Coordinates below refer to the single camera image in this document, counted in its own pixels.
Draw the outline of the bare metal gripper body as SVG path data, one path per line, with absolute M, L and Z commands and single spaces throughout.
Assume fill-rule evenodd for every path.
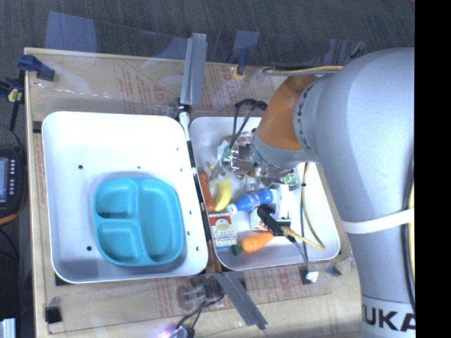
M 299 186 L 298 151 L 277 149 L 265 143 L 253 142 L 238 146 L 223 159 L 223 165 L 234 173 L 254 177 L 265 187 L 273 185 Z

